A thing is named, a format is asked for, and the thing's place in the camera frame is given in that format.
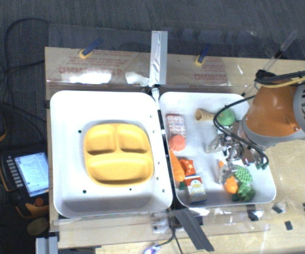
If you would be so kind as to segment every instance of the yellow tray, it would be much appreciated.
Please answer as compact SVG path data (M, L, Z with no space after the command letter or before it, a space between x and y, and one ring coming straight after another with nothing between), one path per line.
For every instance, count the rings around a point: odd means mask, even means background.
M133 124L100 124L84 137L85 167L90 178L104 186L146 182L154 173L149 138Z

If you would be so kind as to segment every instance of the lit screen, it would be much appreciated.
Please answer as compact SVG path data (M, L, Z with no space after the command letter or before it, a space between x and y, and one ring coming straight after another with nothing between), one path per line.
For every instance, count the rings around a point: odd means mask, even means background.
M44 152L16 157L15 162L31 197L49 189L48 159Z

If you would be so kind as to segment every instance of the wooden surface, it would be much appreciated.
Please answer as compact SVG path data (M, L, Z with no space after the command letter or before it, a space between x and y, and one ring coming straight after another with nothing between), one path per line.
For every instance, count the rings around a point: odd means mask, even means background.
M47 48L47 73L52 72L55 65L59 65L60 59L65 60L67 55L69 49ZM186 69L193 58L176 56L172 59L184 63ZM229 82L240 87L250 84L255 73L268 62L267 59L220 59ZM280 75L298 70L305 70L305 61L278 60L270 71ZM48 88L47 99L50 99L52 93L54 91ZM49 163L52 167L49 114L48 122ZM215 248L214 253L305 253L305 211L302 207L302 203L305 203L305 141L277 144L267 149L266 154L270 159L276 183L275 202L282 206L283 212L278 214L269 208L259 221L234 223L232 219L231 223L229 220L222 223L215 222L216 220L205 223L203 229ZM142 253L152 241L161 243L170 236L169 233L153 234L151 219L145 215L122 219L60 222L59 226L56 226L55 224L59 223L58 213L52 203L52 191L50 195L51 228L60 231L60 249L102 245L96 249L96 253ZM286 228L285 223L288 221L292 225L292 230ZM183 253L206 252L196 250L184 231L180 230L176 235ZM180 251L173 240L162 246L159 253Z

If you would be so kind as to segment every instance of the dark gray carpet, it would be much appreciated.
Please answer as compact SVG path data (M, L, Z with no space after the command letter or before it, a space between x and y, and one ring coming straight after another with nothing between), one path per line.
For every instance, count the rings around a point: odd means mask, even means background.
M40 18L57 26L49 29L44 21L28 20L7 30L24 18ZM271 57L297 30L298 37L282 59L305 59L305 0L0 0L0 72L39 62L8 71L6 89L0 75L0 101L12 105L0 103L8 128L0 152L46 140L44 47L84 44L80 34L67 32L64 25L147 33L167 30L170 53L197 54L210 43L212 56L259 58ZM149 43L128 39L125 44L112 48L149 51ZM35 238L26 231L29 221L8 203L0 186L0 253L35 253Z

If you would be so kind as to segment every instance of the white plastic tray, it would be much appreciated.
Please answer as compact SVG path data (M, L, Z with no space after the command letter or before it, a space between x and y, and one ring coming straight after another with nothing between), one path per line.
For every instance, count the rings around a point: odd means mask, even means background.
M224 187L218 184L218 162L224 159L222 152L206 153L205 146L209 144L217 135L213 121L197 121L195 111L198 108L210 113L216 113L225 105L242 99L237 94L218 93L186 93L186 92L166 92L160 97L160 108L163 115L164 126L167 127L165 117L167 114L179 114L184 117L186 129L186 147L180 152L175 152L175 156L193 160L196 174L200 175L207 201L191 205L186 196L185 190L176 189L179 201L187 207L216 207L240 204L269 203L276 196L276 186L270 168L257 170L254 165L248 168L253 177L252 188L255 196L249 202L233 202L231 194L226 192ZM236 119L240 120L248 111L247 102L238 104L231 109Z
M59 214L82 217L134 212L160 212L173 194L156 105L134 92L60 91L50 101L53 202ZM154 174L147 182L109 187L94 183L86 172L84 135L102 123L135 124L148 135Z

